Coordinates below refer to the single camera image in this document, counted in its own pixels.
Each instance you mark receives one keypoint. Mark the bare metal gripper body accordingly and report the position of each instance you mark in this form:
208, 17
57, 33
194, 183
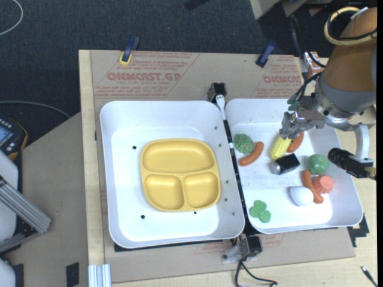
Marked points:
311, 115

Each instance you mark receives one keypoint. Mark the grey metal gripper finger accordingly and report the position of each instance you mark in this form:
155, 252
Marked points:
297, 131
287, 127

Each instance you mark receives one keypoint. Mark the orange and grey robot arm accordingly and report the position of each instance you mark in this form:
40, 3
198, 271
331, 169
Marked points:
350, 61

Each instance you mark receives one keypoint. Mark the orange sausage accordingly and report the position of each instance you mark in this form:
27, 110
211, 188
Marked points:
296, 143
252, 155
308, 181

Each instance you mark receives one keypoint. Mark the yellow corn cob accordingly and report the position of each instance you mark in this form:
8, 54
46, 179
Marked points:
279, 149

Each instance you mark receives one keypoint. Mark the black can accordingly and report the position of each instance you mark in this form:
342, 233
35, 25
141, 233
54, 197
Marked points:
288, 163

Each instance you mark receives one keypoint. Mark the green pepper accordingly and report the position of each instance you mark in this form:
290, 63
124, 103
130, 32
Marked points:
318, 164

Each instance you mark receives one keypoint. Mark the green broccoli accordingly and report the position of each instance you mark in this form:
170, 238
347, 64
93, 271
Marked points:
243, 143

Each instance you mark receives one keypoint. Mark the orange ribbed cup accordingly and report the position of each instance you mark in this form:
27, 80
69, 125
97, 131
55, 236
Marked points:
325, 184

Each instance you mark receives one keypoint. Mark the white plastic tray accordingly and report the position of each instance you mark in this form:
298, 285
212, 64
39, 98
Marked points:
125, 166
269, 184

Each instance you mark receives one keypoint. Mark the thin black and white rod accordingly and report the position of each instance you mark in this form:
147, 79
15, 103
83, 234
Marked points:
231, 148

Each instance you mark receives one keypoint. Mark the white egg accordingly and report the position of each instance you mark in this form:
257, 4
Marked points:
301, 196

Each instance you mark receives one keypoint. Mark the green ridged slices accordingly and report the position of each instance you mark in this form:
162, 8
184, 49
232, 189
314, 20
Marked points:
260, 211

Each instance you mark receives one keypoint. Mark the brown cardboard board red print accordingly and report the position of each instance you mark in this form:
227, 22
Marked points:
185, 70

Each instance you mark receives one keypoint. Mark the yellow divided plate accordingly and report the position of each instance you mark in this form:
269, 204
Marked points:
179, 175

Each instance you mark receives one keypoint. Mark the black cylinder on white bracket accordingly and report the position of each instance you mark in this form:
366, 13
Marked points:
347, 160

